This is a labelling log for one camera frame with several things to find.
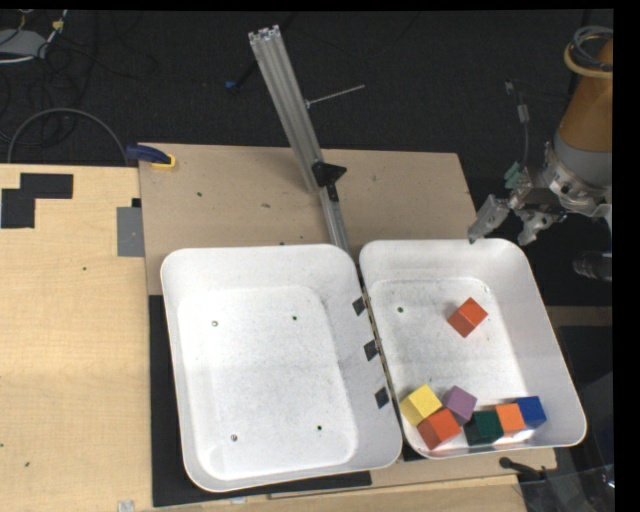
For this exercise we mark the red cube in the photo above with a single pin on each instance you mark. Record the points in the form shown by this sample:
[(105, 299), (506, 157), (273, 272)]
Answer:
[(439, 428), (467, 317)]

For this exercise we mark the white plastic tray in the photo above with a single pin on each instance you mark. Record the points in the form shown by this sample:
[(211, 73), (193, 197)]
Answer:
[(450, 360), (265, 380)]

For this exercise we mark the blue cube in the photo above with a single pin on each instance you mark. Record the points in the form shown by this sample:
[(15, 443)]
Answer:
[(532, 411)]

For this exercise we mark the black cylinder on white bracket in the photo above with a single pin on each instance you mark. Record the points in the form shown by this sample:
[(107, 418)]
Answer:
[(595, 266)]

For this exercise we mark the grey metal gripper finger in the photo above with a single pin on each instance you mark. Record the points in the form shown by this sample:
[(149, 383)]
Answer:
[(487, 217), (535, 227)]

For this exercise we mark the green cube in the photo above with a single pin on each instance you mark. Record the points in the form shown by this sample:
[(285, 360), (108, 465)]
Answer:
[(485, 427)]

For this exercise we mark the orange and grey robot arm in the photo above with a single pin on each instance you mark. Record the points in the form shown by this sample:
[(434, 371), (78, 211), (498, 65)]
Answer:
[(587, 110)]

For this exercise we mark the purple cube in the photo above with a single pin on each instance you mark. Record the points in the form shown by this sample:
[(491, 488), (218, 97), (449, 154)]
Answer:
[(460, 404)]

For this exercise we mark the yellow cube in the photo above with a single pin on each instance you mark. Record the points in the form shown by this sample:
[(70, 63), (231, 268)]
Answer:
[(421, 404)]

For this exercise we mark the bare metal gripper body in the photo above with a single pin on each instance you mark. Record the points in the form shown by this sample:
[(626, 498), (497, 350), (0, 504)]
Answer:
[(575, 192)]

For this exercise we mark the brown cardboard board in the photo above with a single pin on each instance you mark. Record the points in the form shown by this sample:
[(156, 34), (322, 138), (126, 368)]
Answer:
[(240, 200)]

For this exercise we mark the orange cube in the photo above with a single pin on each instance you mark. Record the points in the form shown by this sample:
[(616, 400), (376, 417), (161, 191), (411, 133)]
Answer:
[(510, 418)]

